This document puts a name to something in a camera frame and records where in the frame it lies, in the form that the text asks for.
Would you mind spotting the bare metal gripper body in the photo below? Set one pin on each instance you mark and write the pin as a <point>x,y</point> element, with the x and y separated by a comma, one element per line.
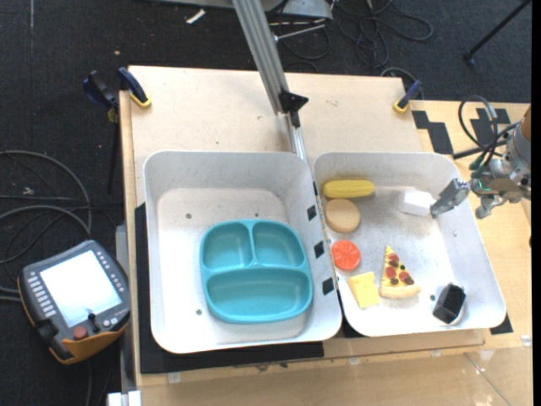
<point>509,180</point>

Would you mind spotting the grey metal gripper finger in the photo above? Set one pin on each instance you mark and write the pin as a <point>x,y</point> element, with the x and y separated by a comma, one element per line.
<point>450,195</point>
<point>485,210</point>

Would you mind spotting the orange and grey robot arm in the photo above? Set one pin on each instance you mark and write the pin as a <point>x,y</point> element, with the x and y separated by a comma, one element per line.
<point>525,130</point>

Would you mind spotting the white cube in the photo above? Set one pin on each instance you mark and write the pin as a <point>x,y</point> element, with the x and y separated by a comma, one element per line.
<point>415,203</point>

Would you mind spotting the white plastic tray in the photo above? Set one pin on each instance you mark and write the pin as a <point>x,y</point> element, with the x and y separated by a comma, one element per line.
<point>177,269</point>
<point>435,248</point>

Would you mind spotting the pizza slice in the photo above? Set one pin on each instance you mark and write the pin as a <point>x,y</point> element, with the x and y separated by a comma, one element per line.
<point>395,279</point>

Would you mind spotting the black box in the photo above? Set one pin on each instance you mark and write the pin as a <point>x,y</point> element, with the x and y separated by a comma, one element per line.
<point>448,305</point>

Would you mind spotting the yellow corn cob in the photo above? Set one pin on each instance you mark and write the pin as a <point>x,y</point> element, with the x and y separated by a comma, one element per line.
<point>348,188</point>

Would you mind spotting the round tan biscuit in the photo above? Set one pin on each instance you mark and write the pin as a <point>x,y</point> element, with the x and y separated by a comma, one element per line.
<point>342,216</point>

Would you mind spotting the orange fruit slice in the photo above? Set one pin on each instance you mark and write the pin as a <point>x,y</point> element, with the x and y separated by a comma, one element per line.
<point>346,255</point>

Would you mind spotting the yellow cheese slice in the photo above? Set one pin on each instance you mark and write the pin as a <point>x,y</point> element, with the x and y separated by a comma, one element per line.
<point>365,290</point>

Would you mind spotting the teal divided plate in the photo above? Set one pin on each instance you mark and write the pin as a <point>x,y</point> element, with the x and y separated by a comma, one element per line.
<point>258,290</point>

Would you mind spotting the pale wood board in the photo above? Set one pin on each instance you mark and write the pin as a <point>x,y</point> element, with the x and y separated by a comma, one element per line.
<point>211,112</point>

